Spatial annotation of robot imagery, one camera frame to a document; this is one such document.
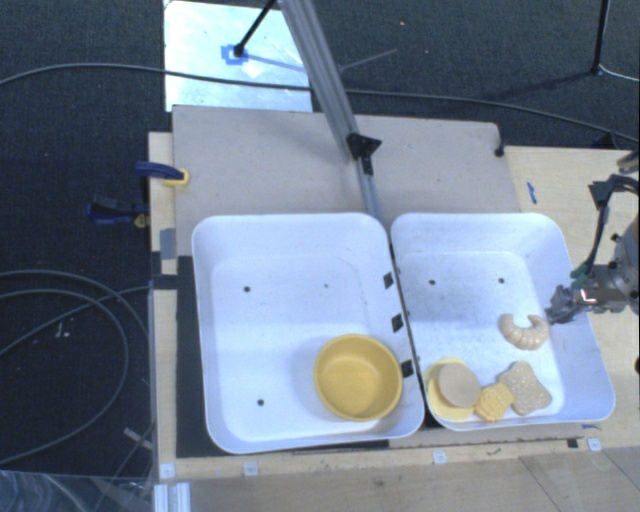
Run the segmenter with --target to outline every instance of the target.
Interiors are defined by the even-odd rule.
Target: toy bread slice
[[[513,394],[512,408],[520,416],[544,409],[552,401],[547,388],[540,383],[529,363],[524,361],[515,363],[498,380]]]

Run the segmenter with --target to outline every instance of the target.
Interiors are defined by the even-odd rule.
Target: yellow bowl
[[[400,364],[386,346],[362,334],[333,338],[313,369],[316,390],[332,413],[351,421],[389,414],[402,394]]]

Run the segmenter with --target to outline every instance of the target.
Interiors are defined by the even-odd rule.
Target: black clamp
[[[381,140],[365,137],[359,133],[350,133],[347,135],[347,145],[351,156],[362,162],[362,172],[367,176],[373,176],[373,165],[371,163],[371,155],[375,153],[376,149],[382,144]]]

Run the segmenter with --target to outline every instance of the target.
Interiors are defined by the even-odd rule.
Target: black cable
[[[135,293],[135,292],[139,292],[139,291],[145,291],[148,290],[149,287],[148,286],[137,286],[135,288],[128,288],[126,290],[122,290],[120,292],[118,292],[120,295],[127,295],[129,293]],[[106,295],[105,297],[101,297],[99,299],[96,299],[98,302],[104,302],[106,300],[109,299],[113,299],[114,297],[111,295]],[[55,324],[56,322],[59,322],[61,320],[64,320],[65,318],[68,318],[72,315],[75,315],[77,313],[80,313],[81,311],[84,311],[86,309],[92,308],[93,304],[85,304],[84,306],[80,306],[77,307],[75,309],[72,309],[70,311],[67,311],[66,313],[63,313],[55,318],[52,318],[51,320],[39,325],[38,327],[36,327],[35,329],[29,331],[27,334],[23,334],[22,336],[20,336],[18,339],[14,340],[13,342],[9,343],[9,345],[7,345],[6,347],[4,347],[2,350],[0,350],[0,357],[2,357],[3,355],[5,355],[7,352],[9,352],[12,348],[14,348],[15,346],[19,345],[20,343],[22,343],[25,340],[28,340],[29,338],[31,338],[32,336],[38,334],[40,331],[43,331],[44,329],[46,329],[47,327]]]
[[[49,475],[42,475],[42,476],[44,477],[45,480],[47,480],[54,487],[56,487],[71,503],[73,503],[76,509],[78,509],[80,512],[91,512],[82,501],[82,498],[80,498],[80,496],[74,493],[62,482],[58,481],[57,478]]]
[[[62,272],[60,270],[26,269],[26,270],[10,270],[10,271],[7,271],[7,272],[0,272],[0,279],[2,279],[4,277],[20,277],[20,276],[62,277],[64,279],[71,279],[73,281],[80,281],[82,283],[89,284],[89,285],[94,286],[96,288],[100,288],[102,291],[107,292],[110,296],[112,296],[113,298],[117,299],[118,302],[120,302],[125,308],[127,308],[129,313],[131,313],[133,318],[136,320],[136,322],[140,326],[140,329],[142,330],[144,335],[147,338],[149,338],[149,333],[147,331],[147,328],[145,327],[144,322],[140,318],[140,315],[138,315],[138,313],[136,313],[136,310],[133,309],[133,306],[131,306],[131,304],[120,293],[118,293],[117,291],[115,291],[115,290],[109,288],[108,286],[102,284],[101,282],[96,281],[95,279],[90,279],[88,277],[79,276],[77,274],[72,274],[70,272]]]
[[[161,75],[167,75],[167,76],[174,76],[178,78],[185,78],[188,80],[199,80],[203,82],[213,82],[213,83],[225,84],[225,85],[239,85],[242,87],[256,87],[256,88],[262,88],[262,89],[284,89],[284,90],[290,90],[290,91],[313,92],[313,88],[311,87],[303,87],[298,85],[282,85],[282,84],[270,84],[270,83],[264,83],[264,82],[246,82],[243,80],[229,80],[226,78],[216,78],[216,77],[210,77],[210,76],[195,75],[191,73],[182,73],[179,71],[170,71],[170,70],[154,68],[150,66],[138,66],[134,64],[118,64],[118,63],[107,63],[107,62],[76,62],[76,63],[69,63],[69,64],[55,64],[52,66],[36,68],[29,71],[25,71],[23,73],[18,73],[16,75],[9,76],[7,78],[3,78],[0,80],[0,86],[7,85],[17,80],[39,75],[42,73],[48,73],[51,71],[68,70],[68,69],[118,69],[118,70],[126,70],[126,71],[141,71],[145,73],[161,74]],[[490,100],[477,100],[472,98],[462,98],[459,96],[439,96],[434,94],[403,93],[403,92],[376,91],[376,90],[365,90],[365,89],[349,89],[348,88],[348,89],[345,89],[345,92],[349,95],[366,95],[366,96],[423,99],[423,100],[426,99],[426,100],[432,100],[432,101],[450,101],[450,102],[456,102],[456,103],[470,103],[470,104],[476,104],[476,105],[483,105],[486,107],[504,108],[509,110],[515,110],[518,112],[524,112],[527,114],[547,117],[550,119],[554,119],[556,121],[575,124],[577,126],[582,126],[582,127],[600,131],[600,132],[615,133],[620,138],[623,138],[630,142],[635,142],[636,144],[638,144],[637,138],[632,137],[630,135],[626,135],[624,133],[613,132],[612,130],[605,128],[603,126],[598,126],[595,124],[587,123],[585,121],[580,121],[579,119],[573,119],[566,116],[552,114],[550,112],[544,112],[542,110],[532,109],[528,107],[520,107],[518,105],[511,105],[509,103],[501,103],[501,102],[490,101]]]
[[[36,453],[48,450],[49,448],[52,448],[54,446],[57,446],[65,441],[67,441],[68,439],[71,439],[72,437],[75,437],[76,435],[78,435],[79,433],[85,431],[86,429],[88,429],[89,427],[91,427],[93,424],[95,424],[100,418],[102,418],[102,416],[105,415],[105,413],[111,408],[111,406],[115,403],[116,399],[118,398],[118,396],[120,396],[120,393],[122,392],[122,389],[124,387],[124,382],[127,378],[127,374],[129,372],[129,344],[128,344],[128,340],[127,340],[127,335],[124,332],[124,328],[122,327],[122,324],[119,322],[119,320],[116,318],[116,316],[103,304],[101,304],[100,302],[98,302],[97,300],[93,299],[92,297],[89,297],[88,295],[84,295],[81,293],[76,293],[76,292],[71,292],[68,290],[58,290],[58,289],[50,289],[50,288],[41,288],[41,289],[34,289],[34,290],[21,290],[21,291],[16,291],[16,292],[10,292],[10,293],[5,293],[3,295],[0,295],[0,301],[5,300],[5,299],[9,299],[9,298],[13,298],[13,297],[21,297],[21,296],[26,296],[26,295],[63,295],[63,296],[68,296],[68,297],[74,297],[77,299],[81,299],[87,302],[92,303],[93,306],[99,308],[103,313],[105,313],[107,315],[107,317],[109,317],[109,319],[114,323],[114,325],[116,326],[118,333],[120,334],[120,338],[122,341],[122,352],[123,352],[123,364],[122,364],[122,374],[120,376],[120,380],[118,381],[118,385],[116,386],[115,391],[113,392],[111,398],[107,401],[107,403],[102,407],[102,409],[100,409],[100,411],[94,415],[91,419],[89,419],[87,422],[83,423],[82,425],[80,425],[79,427],[75,428],[74,430],[72,430],[71,432],[58,437],[57,439],[54,439],[53,441],[49,441],[47,443],[44,443],[40,446],[37,446],[35,448],[32,448],[30,450],[26,450],[24,452],[15,454],[15,455],[11,455],[10,457],[6,457],[4,459],[0,460],[0,466],[4,466],[5,464],[9,464],[10,462],[14,462],[18,459],[23,459],[25,457],[29,457],[31,455],[34,455]]]
[[[548,117],[549,119],[553,119],[555,121],[562,121],[565,123],[575,124],[577,126],[582,126],[584,128],[590,128],[593,130],[606,132],[606,133],[615,133],[617,137],[622,139],[626,139],[630,142],[638,143],[638,139],[626,135],[624,133],[613,132],[609,128],[604,126],[595,125],[592,123],[587,123],[585,121],[580,121],[579,119],[573,119],[571,117],[561,116],[558,114],[552,114],[550,112],[545,112],[543,110],[537,110],[529,107],[521,107],[519,105],[511,105],[509,103],[501,103],[499,101],[491,101],[491,100],[479,100],[479,99],[471,99],[471,98],[461,98],[458,96],[440,96],[433,94],[421,94],[421,93],[403,93],[403,92],[383,92],[383,91],[368,91],[361,89],[346,89],[347,94],[351,95],[371,95],[371,96],[381,96],[381,97],[393,97],[393,98],[407,98],[407,99],[425,99],[425,100],[436,100],[436,101],[451,101],[456,103],[471,103],[475,105],[483,105],[485,107],[497,107],[503,108],[506,110],[515,110],[517,112],[524,112],[527,114],[532,114],[536,116]]]
[[[587,256],[587,259],[582,264],[582,266],[584,266],[585,275],[588,275],[591,272],[593,265],[595,264],[598,247],[600,246],[600,241],[602,240],[602,235],[604,233],[609,201],[611,200],[614,192],[631,192],[635,195],[640,195],[640,184],[633,178],[614,174],[609,178],[609,180],[612,182],[613,186],[608,190],[607,195],[598,204],[598,222],[596,224],[596,234],[594,236],[593,246],[591,247],[589,256]]]

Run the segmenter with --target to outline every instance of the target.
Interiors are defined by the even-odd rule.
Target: blue clamp
[[[165,185],[172,187],[184,186],[189,182],[186,169],[176,169],[169,165],[155,162],[136,162],[136,176],[164,179]]]
[[[87,215],[101,226],[114,224],[134,224],[144,228],[148,224],[149,207],[145,204],[126,203],[95,194],[87,205]]]

